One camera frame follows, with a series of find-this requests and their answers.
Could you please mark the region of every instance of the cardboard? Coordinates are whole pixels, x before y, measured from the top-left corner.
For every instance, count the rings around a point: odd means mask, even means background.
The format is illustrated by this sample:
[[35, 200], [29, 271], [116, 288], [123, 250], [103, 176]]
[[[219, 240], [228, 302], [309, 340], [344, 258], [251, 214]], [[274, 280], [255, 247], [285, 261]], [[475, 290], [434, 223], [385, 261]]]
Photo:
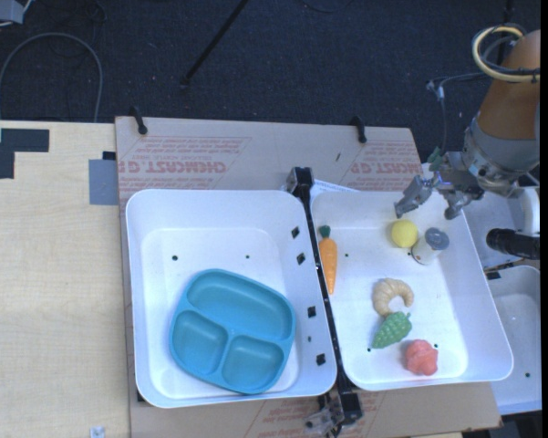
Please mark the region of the cardboard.
[[[312, 436], [305, 420], [317, 398], [154, 408], [138, 400], [133, 366], [125, 205], [146, 188], [201, 190], [280, 189], [294, 167], [310, 167], [317, 180], [357, 190], [403, 191], [422, 173], [410, 130], [366, 128], [366, 143], [352, 126], [144, 118], [116, 118], [119, 209], [132, 437]], [[342, 429], [346, 438], [389, 438], [500, 426], [489, 383], [358, 391], [363, 417]]]

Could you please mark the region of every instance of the toy vegetable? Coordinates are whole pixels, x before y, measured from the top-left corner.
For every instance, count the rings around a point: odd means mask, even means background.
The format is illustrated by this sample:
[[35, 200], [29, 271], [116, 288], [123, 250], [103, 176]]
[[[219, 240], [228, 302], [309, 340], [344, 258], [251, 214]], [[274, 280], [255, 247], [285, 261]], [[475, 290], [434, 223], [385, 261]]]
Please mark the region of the toy vegetable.
[[419, 375], [438, 371], [438, 351], [424, 339], [413, 340], [405, 351], [406, 368]]
[[403, 298], [406, 307], [411, 307], [413, 303], [413, 290], [411, 290], [411, 287], [399, 279], [386, 277], [373, 287], [373, 308], [379, 315], [386, 317], [393, 313], [389, 308], [389, 302], [397, 296]]
[[411, 331], [409, 315], [409, 313], [406, 315], [402, 311], [388, 315], [381, 323], [379, 331], [375, 334], [371, 347], [373, 349], [383, 349], [405, 338]]
[[338, 261], [338, 249], [336, 242], [330, 238], [330, 227], [322, 225], [318, 229], [322, 240], [318, 243], [320, 250], [320, 260], [322, 262], [322, 270], [325, 275], [326, 286], [330, 295], [335, 291], [336, 281], [336, 265]]

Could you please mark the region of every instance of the lemon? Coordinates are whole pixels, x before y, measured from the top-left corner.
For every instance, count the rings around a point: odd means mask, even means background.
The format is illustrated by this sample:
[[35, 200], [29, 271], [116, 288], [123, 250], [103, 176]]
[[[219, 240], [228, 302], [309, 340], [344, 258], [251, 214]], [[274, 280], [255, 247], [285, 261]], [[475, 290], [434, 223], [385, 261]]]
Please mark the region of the lemon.
[[409, 248], [418, 241], [418, 228], [410, 220], [401, 219], [391, 227], [391, 238], [395, 245]]

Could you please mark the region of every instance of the croissant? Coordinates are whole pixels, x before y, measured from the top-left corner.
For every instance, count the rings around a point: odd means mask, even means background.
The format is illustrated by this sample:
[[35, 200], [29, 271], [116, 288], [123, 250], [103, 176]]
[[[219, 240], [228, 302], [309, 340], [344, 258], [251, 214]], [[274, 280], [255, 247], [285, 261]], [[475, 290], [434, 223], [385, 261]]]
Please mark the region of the croissant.
[[407, 283], [399, 279], [391, 279], [386, 277], [383, 281], [375, 284], [373, 288], [373, 308], [382, 317], [386, 317], [393, 313], [389, 308], [389, 302], [392, 298], [400, 296], [406, 307], [411, 307], [413, 303], [413, 290]]

